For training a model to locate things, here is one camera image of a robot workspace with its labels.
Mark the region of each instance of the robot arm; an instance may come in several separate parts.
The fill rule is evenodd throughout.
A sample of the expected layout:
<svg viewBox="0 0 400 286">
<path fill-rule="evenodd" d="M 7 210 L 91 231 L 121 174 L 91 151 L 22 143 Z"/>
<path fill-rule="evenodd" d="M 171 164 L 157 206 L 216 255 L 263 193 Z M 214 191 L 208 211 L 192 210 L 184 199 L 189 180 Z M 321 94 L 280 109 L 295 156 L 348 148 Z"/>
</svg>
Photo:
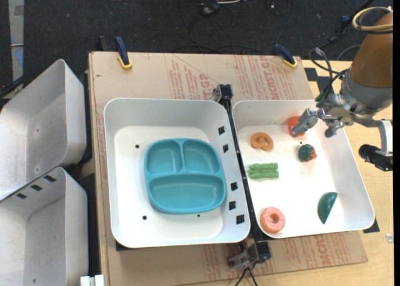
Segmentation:
<svg viewBox="0 0 400 286">
<path fill-rule="evenodd" d="M 355 15 L 353 26 L 370 34 L 361 44 L 351 67 L 342 73 L 339 94 L 323 92 L 316 98 L 317 111 L 306 109 L 292 133 L 312 128 L 318 120 L 328 126 L 326 137 L 332 137 L 339 128 L 355 122 L 366 127 L 377 127 L 381 148 L 363 145 L 360 156 L 382 170 L 393 170 L 392 121 L 377 121 L 374 115 L 393 102 L 393 10 L 380 8 L 386 14 L 371 27 L 362 27 L 358 19 L 366 9 Z"/>
</svg>

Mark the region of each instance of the blue divided plate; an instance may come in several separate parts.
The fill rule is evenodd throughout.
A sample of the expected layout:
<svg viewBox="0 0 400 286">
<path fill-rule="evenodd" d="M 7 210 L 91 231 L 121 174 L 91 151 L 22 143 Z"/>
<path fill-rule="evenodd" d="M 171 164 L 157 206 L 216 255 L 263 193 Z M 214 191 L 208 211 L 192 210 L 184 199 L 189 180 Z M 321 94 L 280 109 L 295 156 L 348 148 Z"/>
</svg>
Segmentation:
<svg viewBox="0 0 400 286">
<path fill-rule="evenodd" d="M 154 142 L 144 157 L 147 193 L 164 213 L 196 214 L 219 207 L 226 198 L 218 153 L 197 139 Z"/>
</svg>

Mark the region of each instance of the blue and yellow clamp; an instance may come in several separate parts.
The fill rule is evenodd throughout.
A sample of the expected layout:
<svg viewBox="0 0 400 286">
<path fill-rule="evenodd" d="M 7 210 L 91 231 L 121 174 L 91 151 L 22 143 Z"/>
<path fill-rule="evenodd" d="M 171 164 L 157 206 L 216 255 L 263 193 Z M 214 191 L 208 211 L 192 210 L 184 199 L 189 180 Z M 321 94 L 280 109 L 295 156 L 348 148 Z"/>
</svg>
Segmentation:
<svg viewBox="0 0 400 286">
<path fill-rule="evenodd" d="M 121 36 L 115 38 L 115 46 L 119 53 L 118 61 L 123 69 L 132 68 L 132 62 L 128 57 L 128 50 L 126 49 L 125 43 Z"/>
<path fill-rule="evenodd" d="M 281 56 L 283 58 L 283 63 L 291 68 L 295 68 L 298 65 L 298 62 L 294 59 L 292 54 L 282 45 L 275 44 L 272 48 L 272 52 L 275 55 Z"/>
</svg>

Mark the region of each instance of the black hole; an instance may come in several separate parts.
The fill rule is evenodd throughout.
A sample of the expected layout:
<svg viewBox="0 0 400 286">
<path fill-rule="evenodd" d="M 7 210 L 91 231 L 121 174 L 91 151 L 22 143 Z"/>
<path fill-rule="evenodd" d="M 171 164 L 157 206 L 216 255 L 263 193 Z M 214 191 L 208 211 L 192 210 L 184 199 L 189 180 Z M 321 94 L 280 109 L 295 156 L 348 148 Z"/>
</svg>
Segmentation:
<svg viewBox="0 0 400 286">
<path fill-rule="evenodd" d="M 244 215 L 236 216 L 236 225 L 244 223 Z"/>
<path fill-rule="evenodd" d="M 37 190 L 38 192 L 43 189 L 42 187 L 40 187 L 38 185 L 32 185 L 31 188 L 34 190 Z"/>
<path fill-rule="evenodd" d="M 229 210 L 233 210 L 236 208 L 236 202 L 229 202 Z"/>
<path fill-rule="evenodd" d="M 16 196 L 19 197 L 20 199 L 25 199 L 27 197 L 27 195 L 21 193 L 17 194 Z"/>
<path fill-rule="evenodd" d="M 50 175 L 43 176 L 43 178 L 47 179 L 50 183 L 54 183 L 56 181 L 56 179 Z"/>
</svg>

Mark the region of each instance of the green beans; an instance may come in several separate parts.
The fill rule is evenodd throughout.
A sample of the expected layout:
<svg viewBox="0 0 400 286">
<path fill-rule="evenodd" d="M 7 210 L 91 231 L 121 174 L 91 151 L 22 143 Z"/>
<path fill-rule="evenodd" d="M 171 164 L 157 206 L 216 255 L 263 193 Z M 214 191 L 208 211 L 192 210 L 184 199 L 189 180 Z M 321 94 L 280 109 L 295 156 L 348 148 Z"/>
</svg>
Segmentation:
<svg viewBox="0 0 400 286">
<path fill-rule="evenodd" d="M 278 163 L 252 164 L 247 173 L 251 179 L 275 179 L 279 177 Z"/>
</svg>

